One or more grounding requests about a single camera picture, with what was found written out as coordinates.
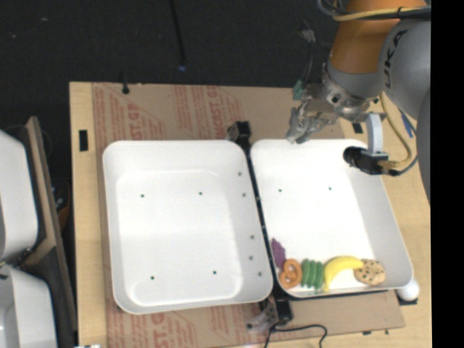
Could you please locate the black cylinder on white bracket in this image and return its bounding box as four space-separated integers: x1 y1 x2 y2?
342 112 391 175

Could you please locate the brown cardboard board, red print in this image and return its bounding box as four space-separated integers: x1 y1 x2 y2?
90 82 406 348

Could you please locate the white plastic tray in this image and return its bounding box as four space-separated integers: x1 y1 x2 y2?
101 138 275 315
249 138 415 299

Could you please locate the yellow banana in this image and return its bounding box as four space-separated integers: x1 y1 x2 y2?
322 254 365 292

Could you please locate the orange pretzel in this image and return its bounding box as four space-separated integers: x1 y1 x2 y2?
278 258 303 289

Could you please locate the brown chocolate chip biscuit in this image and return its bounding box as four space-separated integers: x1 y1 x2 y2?
353 258 386 286

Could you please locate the green pea pod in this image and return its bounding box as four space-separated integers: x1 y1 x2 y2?
300 258 325 290

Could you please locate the white egg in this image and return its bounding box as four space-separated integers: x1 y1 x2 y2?
395 279 420 302

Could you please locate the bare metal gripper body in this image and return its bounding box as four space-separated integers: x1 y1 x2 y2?
298 80 370 123

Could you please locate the thin black rod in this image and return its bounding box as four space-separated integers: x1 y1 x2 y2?
239 136 284 304

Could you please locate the black block with thin wires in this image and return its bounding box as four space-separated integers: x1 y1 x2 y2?
227 120 252 143
257 297 294 328

